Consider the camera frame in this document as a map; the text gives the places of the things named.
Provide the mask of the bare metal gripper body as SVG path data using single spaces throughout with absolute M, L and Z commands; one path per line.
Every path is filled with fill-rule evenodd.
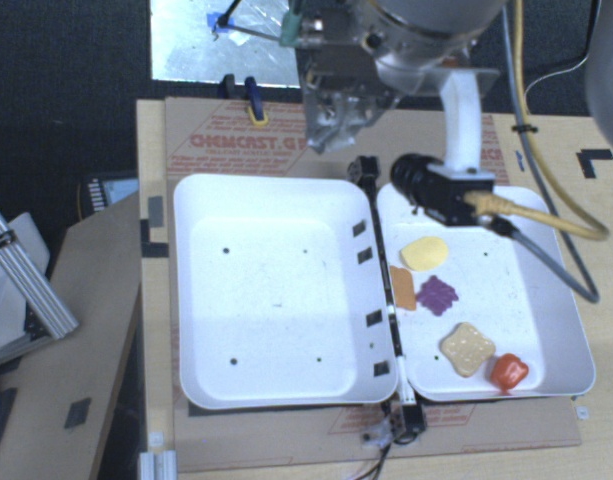
M 436 72 L 469 42 L 470 31 L 426 17 L 415 8 L 345 6 L 303 19 L 303 87 L 325 99 L 373 99 L 382 108 L 405 96 L 436 95 Z

